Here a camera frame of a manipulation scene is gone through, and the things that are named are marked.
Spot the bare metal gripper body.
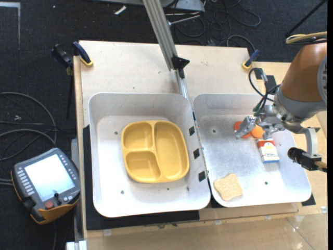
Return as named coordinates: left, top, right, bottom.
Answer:
left=255, top=104, right=310, bottom=135

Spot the red-orange round disc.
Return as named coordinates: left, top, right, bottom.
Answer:
left=233, top=120, right=253, bottom=140

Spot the orange round disc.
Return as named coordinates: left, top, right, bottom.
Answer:
left=251, top=124, right=266, bottom=139

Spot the red white blue carton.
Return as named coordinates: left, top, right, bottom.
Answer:
left=256, top=137, right=280, bottom=165

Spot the white plastic tray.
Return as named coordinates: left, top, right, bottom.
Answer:
left=87, top=92, right=212, bottom=218
left=192, top=93, right=313, bottom=208

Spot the thin black and white rod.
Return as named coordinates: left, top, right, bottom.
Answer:
left=179, top=77, right=210, bottom=186

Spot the beige bread slice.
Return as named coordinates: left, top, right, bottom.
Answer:
left=213, top=173, right=244, bottom=202

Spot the yellow divided plate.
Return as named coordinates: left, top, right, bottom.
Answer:
left=121, top=120, right=191, bottom=184

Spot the pale flat board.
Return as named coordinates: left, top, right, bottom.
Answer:
left=73, top=40, right=300, bottom=239

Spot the black cylinder on white bracket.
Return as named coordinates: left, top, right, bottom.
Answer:
left=287, top=127, right=328, bottom=173

